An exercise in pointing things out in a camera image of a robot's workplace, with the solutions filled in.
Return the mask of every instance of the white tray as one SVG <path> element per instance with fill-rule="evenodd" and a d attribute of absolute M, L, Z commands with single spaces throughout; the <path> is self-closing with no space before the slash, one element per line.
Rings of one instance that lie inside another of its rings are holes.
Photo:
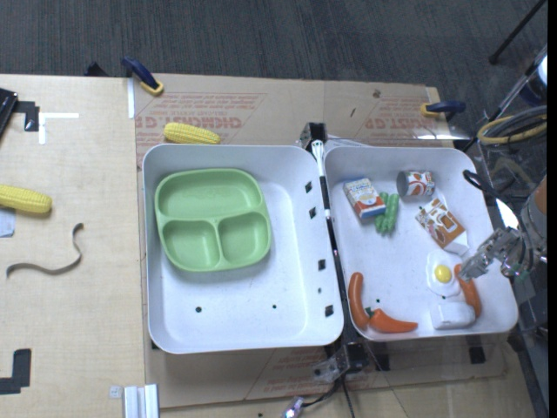
<path fill-rule="evenodd" d="M 187 273 L 164 254 L 154 193 L 173 172 L 212 167 L 239 168 L 258 181 L 272 223 L 271 250 L 253 266 Z M 493 228 L 482 193 L 462 177 L 465 169 L 474 171 L 468 156 L 448 148 L 339 146 L 326 154 L 333 226 L 346 285 L 353 272 L 362 272 L 366 306 L 380 305 L 397 319 L 419 323 L 414 332 L 404 334 L 360 331 L 368 340 L 497 334 L 516 323 L 511 285 L 494 263 L 486 275 L 474 280 L 481 316 L 470 327 L 433 328 L 429 308 L 440 298 L 427 287 L 425 265 L 427 255 L 439 247 L 414 218 L 427 200 L 401 199 L 393 234 L 380 236 L 372 221 L 359 221 L 342 189 L 348 179 L 368 177 L 379 192 L 392 193 L 400 170 L 429 170 L 437 184 L 435 195 L 466 228 L 472 253 Z M 161 349 L 190 354 L 322 346 L 339 337 L 344 326 L 339 286 L 318 167 L 310 153 L 296 146 L 158 145 L 144 158 L 144 201 L 148 323 Z"/>
<path fill-rule="evenodd" d="M 212 167 L 239 168 L 258 181 L 271 219 L 271 249 L 252 266 L 188 273 L 164 254 L 154 194 L 171 173 Z M 148 323 L 158 347 L 190 354 L 323 346 L 339 337 L 339 286 L 309 153 L 295 146 L 158 145 L 145 155 L 143 170 Z"/>
<path fill-rule="evenodd" d="M 325 173 L 346 285 L 352 273 L 363 273 L 365 307 L 381 306 L 394 318 L 419 323 L 415 331 L 403 334 L 378 333 L 369 327 L 360 331 L 367 339 L 497 334 L 516 324 L 518 308 L 513 290 L 500 273 L 500 264 L 494 262 L 486 275 L 474 279 L 483 306 L 480 317 L 465 328 L 433 328 L 429 308 L 443 300 L 427 287 L 426 262 L 427 255 L 440 247 L 415 219 L 419 206 L 431 198 L 401 198 L 393 234 L 381 236 L 372 221 L 359 221 L 342 187 L 347 179 L 368 177 L 378 192 L 393 193 L 397 192 L 399 171 L 431 171 L 436 182 L 434 196 L 444 200 L 466 228 L 470 251 L 462 256 L 465 260 L 493 232 L 483 194 L 464 180 L 465 169 L 475 172 L 470 158 L 449 148 L 337 147 L 326 154 Z"/>

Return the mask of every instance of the clamp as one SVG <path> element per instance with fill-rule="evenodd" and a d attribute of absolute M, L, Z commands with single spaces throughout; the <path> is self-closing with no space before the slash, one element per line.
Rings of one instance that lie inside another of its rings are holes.
<path fill-rule="evenodd" d="M 159 96 L 164 91 L 162 82 L 155 79 L 151 72 L 147 70 L 137 59 L 130 56 L 124 56 L 122 59 L 122 65 L 138 75 L 141 79 L 141 88 L 150 93 L 152 96 Z"/>
<path fill-rule="evenodd" d="M 466 109 L 466 104 L 461 101 L 442 101 L 437 104 L 424 103 L 419 108 L 422 116 L 426 118 L 437 118 L 441 113 L 449 113 L 446 120 L 454 116 L 455 113 L 462 113 Z"/>

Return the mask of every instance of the toy green beans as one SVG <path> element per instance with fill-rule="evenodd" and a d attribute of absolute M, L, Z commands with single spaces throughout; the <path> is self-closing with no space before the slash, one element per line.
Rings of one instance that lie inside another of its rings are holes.
<path fill-rule="evenodd" d="M 375 218 L 375 229 L 378 233 L 391 233 L 394 229 L 399 212 L 400 196 L 397 193 L 391 193 L 389 195 L 387 192 L 382 192 L 379 196 L 386 204 L 386 211 Z"/>

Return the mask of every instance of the green plate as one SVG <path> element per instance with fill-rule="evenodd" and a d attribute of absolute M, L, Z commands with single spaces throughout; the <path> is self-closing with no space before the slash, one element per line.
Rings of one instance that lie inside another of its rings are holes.
<path fill-rule="evenodd" d="M 271 247 L 271 222 L 255 178 L 239 169 L 178 172 L 155 193 L 158 235 L 185 271 L 253 265 Z"/>

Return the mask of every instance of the juice box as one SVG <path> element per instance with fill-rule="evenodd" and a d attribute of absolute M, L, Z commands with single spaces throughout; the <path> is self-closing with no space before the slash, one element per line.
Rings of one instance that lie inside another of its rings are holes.
<path fill-rule="evenodd" d="M 468 250 L 464 226 L 439 199 L 422 207 L 416 220 L 445 251 L 462 255 Z"/>
<path fill-rule="evenodd" d="M 368 178 L 344 183 L 344 191 L 354 211 L 361 219 L 385 213 L 386 205 Z"/>

